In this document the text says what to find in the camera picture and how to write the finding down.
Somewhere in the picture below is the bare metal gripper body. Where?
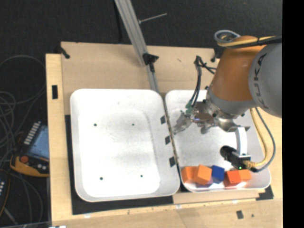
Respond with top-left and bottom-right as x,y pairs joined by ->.
190,101 -> 250,132

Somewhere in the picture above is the white plastic tray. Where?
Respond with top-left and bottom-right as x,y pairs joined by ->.
164,89 -> 272,193
69,88 -> 181,203

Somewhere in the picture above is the thin black and white rod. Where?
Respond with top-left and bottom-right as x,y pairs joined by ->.
163,96 -> 181,170

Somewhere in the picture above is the orange cube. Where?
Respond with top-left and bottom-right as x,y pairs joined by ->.
224,170 -> 241,188
181,166 -> 199,184
194,164 -> 213,186
238,169 -> 252,182

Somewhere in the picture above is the blue cube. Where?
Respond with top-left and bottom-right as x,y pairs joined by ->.
211,165 -> 226,184

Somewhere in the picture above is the pale wood board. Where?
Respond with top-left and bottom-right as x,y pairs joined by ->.
45,41 -> 283,223

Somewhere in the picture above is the black cylinder on white bracket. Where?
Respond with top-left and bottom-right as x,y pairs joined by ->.
219,126 -> 252,171

